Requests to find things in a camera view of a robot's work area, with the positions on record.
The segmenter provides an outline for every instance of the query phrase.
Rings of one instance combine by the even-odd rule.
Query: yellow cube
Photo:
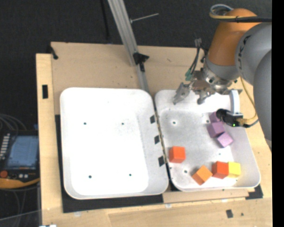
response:
[[[229,174],[228,177],[236,178],[241,175],[241,164],[238,162],[228,162]]]

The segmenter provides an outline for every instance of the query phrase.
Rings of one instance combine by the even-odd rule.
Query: purple cube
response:
[[[211,138],[218,137],[225,132],[222,122],[213,122],[207,126],[207,131]]]
[[[232,137],[227,132],[224,132],[222,135],[220,135],[217,140],[223,147],[226,147],[233,142]]]
[[[213,112],[210,116],[209,116],[209,120],[210,122],[220,122],[221,120],[219,118],[217,118],[216,116],[216,112]]]

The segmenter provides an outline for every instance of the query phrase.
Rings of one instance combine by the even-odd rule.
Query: white tray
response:
[[[198,95],[191,92],[185,100],[174,105],[175,90],[162,90],[155,96],[163,146],[168,157],[172,146],[186,148],[186,160],[179,163],[168,162],[173,184],[181,191],[192,192],[209,189],[251,188],[260,183],[260,172],[249,144],[245,128],[224,125],[233,142],[223,148],[215,138],[210,138],[206,126],[209,115],[219,108],[231,109],[229,96],[215,94],[197,104]],[[191,177],[205,165],[209,170],[216,161],[235,161],[241,164],[241,175],[235,178],[219,179],[211,177],[199,185]]]
[[[73,87],[62,92],[60,105],[63,179],[71,197],[144,196],[167,189],[169,179],[148,93]]]

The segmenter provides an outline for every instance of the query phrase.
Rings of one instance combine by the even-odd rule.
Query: emergency stop button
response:
[[[8,177],[8,172],[6,170],[0,171],[0,177],[1,178],[7,178]]]

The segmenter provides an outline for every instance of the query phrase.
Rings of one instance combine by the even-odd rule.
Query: cube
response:
[[[238,162],[228,162],[228,177],[237,178],[241,175],[241,164]]]
[[[185,147],[173,146],[169,150],[169,161],[172,163],[182,163],[186,159]]]
[[[214,122],[220,122],[221,120],[217,117],[216,112],[213,112],[210,116],[209,116],[209,120],[211,123]]]
[[[224,179],[229,174],[228,163],[217,161],[212,165],[213,177]]]
[[[204,165],[202,165],[195,174],[192,175],[192,178],[199,184],[202,185],[205,183],[211,176],[212,172]]]
[[[233,142],[232,137],[227,132],[224,132],[218,136],[217,140],[223,147],[226,147]]]
[[[211,138],[215,138],[224,133],[225,129],[222,122],[213,122],[207,126],[207,131]]]

